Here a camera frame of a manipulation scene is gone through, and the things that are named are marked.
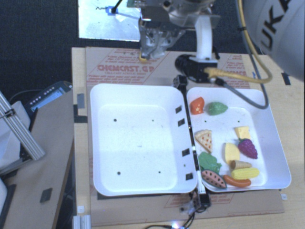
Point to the yellow toy lemon wedge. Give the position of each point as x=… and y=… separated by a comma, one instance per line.
x=231, y=153

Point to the toy watermelon slice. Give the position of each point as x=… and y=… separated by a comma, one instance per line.
x=213, y=179

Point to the green toy strawberry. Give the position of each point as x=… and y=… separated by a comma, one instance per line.
x=216, y=108

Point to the toy pizza slice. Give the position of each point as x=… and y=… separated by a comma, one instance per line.
x=205, y=139

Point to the brown cardboard board, red print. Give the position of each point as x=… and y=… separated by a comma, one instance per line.
x=133, y=213

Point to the yellow toy cheese wedge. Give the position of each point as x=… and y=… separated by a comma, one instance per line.
x=242, y=132

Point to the yellow toy corn cob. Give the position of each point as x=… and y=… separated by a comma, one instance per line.
x=245, y=173

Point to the green toy lettuce leaf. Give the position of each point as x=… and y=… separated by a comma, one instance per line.
x=207, y=161

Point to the tan toy ice cream cone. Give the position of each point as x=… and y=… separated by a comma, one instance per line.
x=239, y=164

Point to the thin black and white rod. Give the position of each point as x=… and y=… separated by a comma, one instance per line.
x=191, y=132

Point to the red toy strawberry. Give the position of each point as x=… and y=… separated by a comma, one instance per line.
x=197, y=106

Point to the orange toy sausage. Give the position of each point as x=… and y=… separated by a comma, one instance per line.
x=237, y=182

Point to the white plastic tray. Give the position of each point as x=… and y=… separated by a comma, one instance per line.
x=138, y=139
x=269, y=151

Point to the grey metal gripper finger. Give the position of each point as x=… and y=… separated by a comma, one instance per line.
x=160, y=47
x=147, y=47

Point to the black cylinder on white bracket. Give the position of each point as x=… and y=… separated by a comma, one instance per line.
x=202, y=65

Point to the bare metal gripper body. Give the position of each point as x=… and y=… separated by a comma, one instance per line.
x=164, y=18

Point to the purple toy grapes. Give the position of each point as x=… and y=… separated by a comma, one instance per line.
x=248, y=148

